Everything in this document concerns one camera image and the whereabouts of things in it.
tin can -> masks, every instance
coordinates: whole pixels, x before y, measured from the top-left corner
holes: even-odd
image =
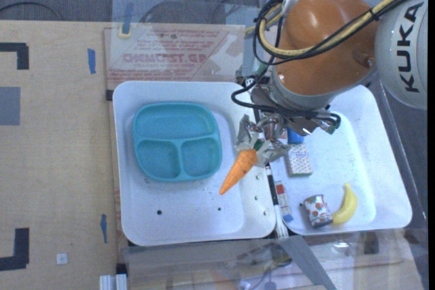
[[[324,195],[314,195],[304,200],[311,226],[320,228],[333,222],[331,212],[325,202]]]

carrot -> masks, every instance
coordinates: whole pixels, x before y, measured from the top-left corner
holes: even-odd
[[[231,187],[236,185],[239,180],[251,170],[256,162],[257,151],[254,148],[240,151],[230,171],[226,175],[224,183],[219,190],[219,194],[225,194]]]

white tray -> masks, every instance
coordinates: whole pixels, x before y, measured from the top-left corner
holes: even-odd
[[[240,85],[228,82],[128,81],[114,91],[114,116],[120,176],[121,221],[126,237],[142,246],[225,239],[262,238],[275,227],[266,172],[254,167],[223,196],[219,188],[235,159],[234,141],[245,113],[230,95]],[[249,101],[247,94],[239,95]],[[166,183],[148,179],[133,149],[133,117],[157,102],[200,103],[215,116],[222,140],[222,164],[211,177]]]
[[[283,158],[271,164],[275,180],[282,180],[294,220],[289,228],[302,235],[333,234],[403,228],[413,212],[389,143],[381,114],[372,93],[363,86],[337,96],[333,112],[341,126],[328,134],[316,129],[305,138],[313,174],[288,177]],[[324,194],[331,210],[342,202],[345,183],[358,197],[355,215],[343,225],[311,227],[300,203],[314,194]]]

banana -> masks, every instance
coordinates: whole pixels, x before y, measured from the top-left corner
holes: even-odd
[[[345,198],[339,210],[332,214],[332,225],[340,225],[350,220],[358,206],[358,197],[352,191],[349,183],[345,184]]]

blue plate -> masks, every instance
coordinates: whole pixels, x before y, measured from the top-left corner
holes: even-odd
[[[222,162],[215,117],[188,102],[146,105],[133,120],[137,163],[151,179],[187,181],[210,177]]]

